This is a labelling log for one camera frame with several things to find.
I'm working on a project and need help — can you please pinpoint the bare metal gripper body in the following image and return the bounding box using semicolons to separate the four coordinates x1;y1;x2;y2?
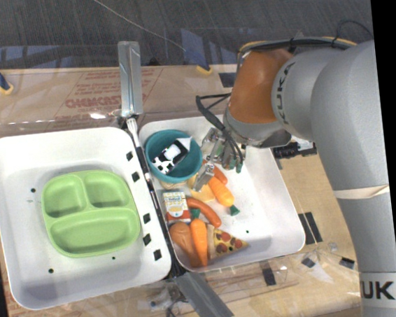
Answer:
199;123;249;173

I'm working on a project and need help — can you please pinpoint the orange carrot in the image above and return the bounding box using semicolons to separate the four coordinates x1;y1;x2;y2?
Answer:
206;173;241;219
188;207;211;269
201;157;229;188

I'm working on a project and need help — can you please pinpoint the yellow banana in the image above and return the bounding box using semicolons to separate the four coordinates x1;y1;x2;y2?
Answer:
186;171;218;206

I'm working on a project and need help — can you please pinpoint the teal bowl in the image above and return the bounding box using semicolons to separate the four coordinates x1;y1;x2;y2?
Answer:
142;125;206;186

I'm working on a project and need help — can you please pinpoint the beige biscuit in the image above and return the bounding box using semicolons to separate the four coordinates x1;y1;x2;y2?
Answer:
159;176;188;192

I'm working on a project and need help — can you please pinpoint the orange-red sausage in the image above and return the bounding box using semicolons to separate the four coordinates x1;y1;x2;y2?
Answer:
185;194;223;231

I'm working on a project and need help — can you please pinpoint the orange and white juice carton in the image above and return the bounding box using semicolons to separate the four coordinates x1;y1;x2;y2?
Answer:
161;188;193;227

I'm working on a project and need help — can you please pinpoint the black and white carton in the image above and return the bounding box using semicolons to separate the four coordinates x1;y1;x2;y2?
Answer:
148;135;197;177

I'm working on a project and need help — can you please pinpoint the brown chicken drumstick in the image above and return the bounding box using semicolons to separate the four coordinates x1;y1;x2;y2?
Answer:
167;219;202;271

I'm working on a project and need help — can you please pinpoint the white plastic tray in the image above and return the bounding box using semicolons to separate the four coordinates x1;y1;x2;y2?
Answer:
136;106;309;279
0;120;176;314

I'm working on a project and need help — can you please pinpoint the pizza slice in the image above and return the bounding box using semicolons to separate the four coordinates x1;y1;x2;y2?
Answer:
204;220;250;262

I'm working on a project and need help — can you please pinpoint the green divided plate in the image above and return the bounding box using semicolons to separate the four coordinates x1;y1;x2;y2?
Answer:
37;164;144;262

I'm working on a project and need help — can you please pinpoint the brown cardboard board red print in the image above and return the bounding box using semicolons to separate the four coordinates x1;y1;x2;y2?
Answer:
0;34;365;317

